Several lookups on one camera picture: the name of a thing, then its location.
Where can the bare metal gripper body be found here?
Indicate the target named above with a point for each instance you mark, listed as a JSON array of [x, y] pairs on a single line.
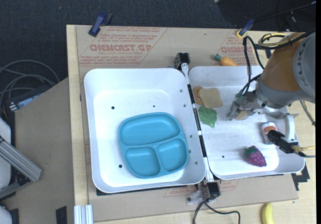
[[253, 102]]

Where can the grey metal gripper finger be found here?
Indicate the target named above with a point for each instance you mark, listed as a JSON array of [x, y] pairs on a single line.
[[253, 111], [232, 112]]

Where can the beige biscuit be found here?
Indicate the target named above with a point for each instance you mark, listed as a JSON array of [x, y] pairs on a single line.
[[242, 115]]

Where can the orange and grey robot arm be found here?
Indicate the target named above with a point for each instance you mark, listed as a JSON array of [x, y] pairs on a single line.
[[283, 72]]

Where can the white and orange can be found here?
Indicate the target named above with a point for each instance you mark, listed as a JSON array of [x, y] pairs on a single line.
[[267, 127]]

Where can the tan bread slice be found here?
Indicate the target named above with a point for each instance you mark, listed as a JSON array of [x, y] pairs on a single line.
[[212, 98]]

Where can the green lettuce leaf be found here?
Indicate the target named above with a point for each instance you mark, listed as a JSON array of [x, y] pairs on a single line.
[[207, 116]]

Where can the white plastic tray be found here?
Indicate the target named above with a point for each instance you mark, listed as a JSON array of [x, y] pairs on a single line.
[[230, 137], [140, 87]]

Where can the thin black and white rod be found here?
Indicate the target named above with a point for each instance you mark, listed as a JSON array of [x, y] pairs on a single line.
[[196, 117]]

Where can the purple grapes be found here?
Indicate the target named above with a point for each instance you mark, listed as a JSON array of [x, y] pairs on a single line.
[[255, 157]]

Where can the orange carrot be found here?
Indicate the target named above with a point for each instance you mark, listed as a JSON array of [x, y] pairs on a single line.
[[227, 61]]

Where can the blue divided plate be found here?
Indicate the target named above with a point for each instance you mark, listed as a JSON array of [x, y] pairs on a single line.
[[150, 142]]

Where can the yellow banana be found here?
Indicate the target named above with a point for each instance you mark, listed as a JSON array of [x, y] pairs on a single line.
[[267, 214]]

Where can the brown cardboard board red print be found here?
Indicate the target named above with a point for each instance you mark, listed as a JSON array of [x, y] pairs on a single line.
[[140, 47]]

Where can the black cylinder on white bracket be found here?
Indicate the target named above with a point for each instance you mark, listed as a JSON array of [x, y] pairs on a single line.
[[281, 140]]

